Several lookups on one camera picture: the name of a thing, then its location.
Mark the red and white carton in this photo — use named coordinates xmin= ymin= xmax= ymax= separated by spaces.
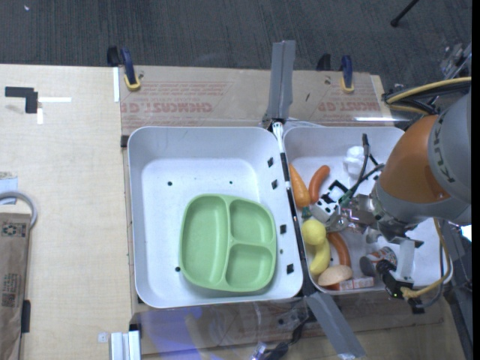
xmin=332 ymin=276 xmax=376 ymax=292

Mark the green divided plate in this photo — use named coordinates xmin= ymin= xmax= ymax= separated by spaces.
xmin=178 ymin=193 xmax=279 ymax=293

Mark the brown cardboard board red print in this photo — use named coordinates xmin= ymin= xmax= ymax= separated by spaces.
xmin=118 ymin=64 xmax=455 ymax=356

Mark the brown paper bag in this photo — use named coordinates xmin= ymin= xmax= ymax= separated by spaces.
xmin=0 ymin=211 xmax=32 ymax=360

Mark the orange carrot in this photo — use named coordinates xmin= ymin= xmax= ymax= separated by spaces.
xmin=288 ymin=163 xmax=313 ymax=219

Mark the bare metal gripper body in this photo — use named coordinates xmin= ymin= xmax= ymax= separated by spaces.
xmin=349 ymin=193 xmax=386 ymax=227

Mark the black cylinder on white bracket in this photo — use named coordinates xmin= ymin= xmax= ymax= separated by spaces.
xmin=376 ymin=238 xmax=416 ymax=299

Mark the black stand leg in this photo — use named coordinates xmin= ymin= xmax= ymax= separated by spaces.
xmin=389 ymin=0 xmax=444 ymax=28

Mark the white plastic tray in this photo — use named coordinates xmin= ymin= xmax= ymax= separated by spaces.
xmin=282 ymin=125 xmax=454 ymax=296
xmin=127 ymin=125 xmax=305 ymax=310

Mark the yellow banana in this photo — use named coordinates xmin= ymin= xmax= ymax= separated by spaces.
xmin=301 ymin=218 xmax=332 ymax=276

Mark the black and white carton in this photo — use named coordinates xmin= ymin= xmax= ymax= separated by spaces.
xmin=309 ymin=180 xmax=350 ymax=225

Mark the tan bread bun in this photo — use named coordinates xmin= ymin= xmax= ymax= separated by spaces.
xmin=317 ymin=264 xmax=354 ymax=287

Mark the white plastic bottle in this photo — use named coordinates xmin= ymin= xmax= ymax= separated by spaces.
xmin=342 ymin=145 xmax=373 ymax=180

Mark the orange sausage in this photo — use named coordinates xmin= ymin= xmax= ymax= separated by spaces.
xmin=326 ymin=231 xmax=353 ymax=269
xmin=307 ymin=164 xmax=332 ymax=204

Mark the small red and white can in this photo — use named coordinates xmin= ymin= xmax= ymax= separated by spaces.
xmin=358 ymin=246 xmax=398 ymax=278

